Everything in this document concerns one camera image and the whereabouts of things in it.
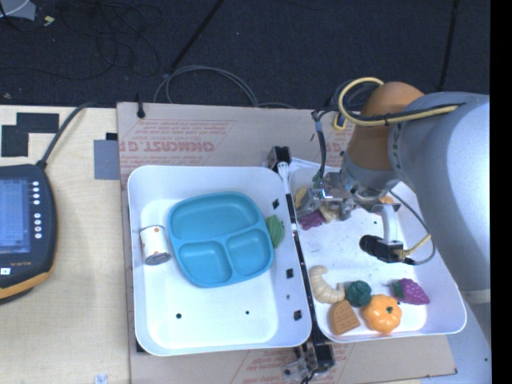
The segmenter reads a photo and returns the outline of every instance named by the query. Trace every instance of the toy food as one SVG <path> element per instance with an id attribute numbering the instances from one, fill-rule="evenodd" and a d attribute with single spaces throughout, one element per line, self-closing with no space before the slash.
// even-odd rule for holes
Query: toy food
<path id="1" fill-rule="evenodd" d="M 325 203 L 320 205 L 318 212 L 320 212 L 327 223 L 331 223 L 338 216 L 338 211 L 329 208 Z"/>
<path id="2" fill-rule="evenodd" d="M 317 227 L 323 224 L 326 220 L 322 216 L 319 210 L 314 210 L 310 214 L 305 214 L 298 219 L 304 230 L 308 230 L 312 227 Z"/>
<path id="3" fill-rule="evenodd" d="M 330 327 L 339 336 L 361 325 L 358 316 L 347 300 L 333 304 L 329 313 Z"/>
<path id="4" fill-rule="evenodd" d="M 278 247 L 285 237 L 285 227 L 276 215 L 265 219 L 266 228 L 269 230 L 272 246 Z"/>
<path id="5" fill-rule="evenodd" d="M 402 319 L 396 299 L 385 294 L 374 294 L 362 314 L 370 328 L 381 333 L 390 333 Z"/>
<path id="6" fill-rule="evenodd" d="M 301 188 L 297 191 L 297 193 L 295 194 L 295 200 L 294 200 L 295 209 L 298 209 L 301 207 L 302 198 L 304 198 L 306 193 L 307 193 L 307 188 Z"/>
<path id="7" fill-rule="evenodd" d="M 345 292 L 345 298 L 353 307 L 366 306 L 371 300 L 371 287 L 363 280 L 352 282 Z"/>
<path id="8" fill-rule="evenodd" d="M 401 278 L 392 285 L 393 296 L 397 300 L 409 304 L 428 304 L 430 303 L 429 297 L 425 291 L 410 278 Z"/>
<path id="9" fill-rule="evenodd" d="M 336 289 L 331 287 L 324 279 L 323 274 L 327 273 L 325 266 L 316 265 L 310 268 L 310 281 L 313 296 L 320 303 L 336 303 L 345 298 L 343 284 L 338 283 Z"/>

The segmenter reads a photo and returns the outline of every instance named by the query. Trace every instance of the small container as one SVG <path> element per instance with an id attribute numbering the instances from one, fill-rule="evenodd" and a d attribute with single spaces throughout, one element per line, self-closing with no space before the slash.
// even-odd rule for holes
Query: small container
<path id="1" fill-rule="evenodd" d="M 170 259 L 166 234 L 162 226 L 148 226 L 140 232 L 144 263 L 159 265 Z"/>

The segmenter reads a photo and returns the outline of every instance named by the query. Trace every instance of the purple object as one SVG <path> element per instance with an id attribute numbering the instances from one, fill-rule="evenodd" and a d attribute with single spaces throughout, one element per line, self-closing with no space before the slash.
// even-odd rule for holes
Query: purple object
<path id="1" fill-rule="evenodd" d="M 325 218 L 322 216 L 319 210 L 315 210 L 310 214 L 305 214 L 298 219 L 298 222 L 304 230 L 308 230 L 312 227 L 320 226 L 325 222 Z"/>
<path id="2" fill-rule="evenodd" d="M 425 291 L 410 278 L 401 278 L 393 283 L 393 296 L 400 302 L 409 304 L 428 304 L 430 299 Z"/>

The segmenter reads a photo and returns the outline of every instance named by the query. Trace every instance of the green object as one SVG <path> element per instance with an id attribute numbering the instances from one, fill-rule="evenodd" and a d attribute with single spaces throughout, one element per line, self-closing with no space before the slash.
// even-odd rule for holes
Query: green object
<path id="1" fill-rule="evenodd" d="M 352 282 L 345 292 L 345 298 L 352 307 L 366 306 L 371 300 L 371 287 L 363 280 Z"/>
<path id="2" fill-rule="evenodd" d="M 272 240 L 272 246 L 278 247 L 282 239 L 285 236 L 285 227 L 276 215 L 269 216 L 265 219 L 265 224 L 269 230 L 270 239 Z"/>

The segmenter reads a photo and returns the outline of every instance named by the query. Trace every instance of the toy orange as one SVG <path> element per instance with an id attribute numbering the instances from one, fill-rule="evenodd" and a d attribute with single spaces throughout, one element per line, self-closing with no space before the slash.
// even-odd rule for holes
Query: toy orange
<path id="1" fill-rule="evenodd" d="M 390 333 L 402 319 L 402 309 L 396 299 L 385 294 L 372 295 L 362 313 L 370 328 L 381 333 Z"/>

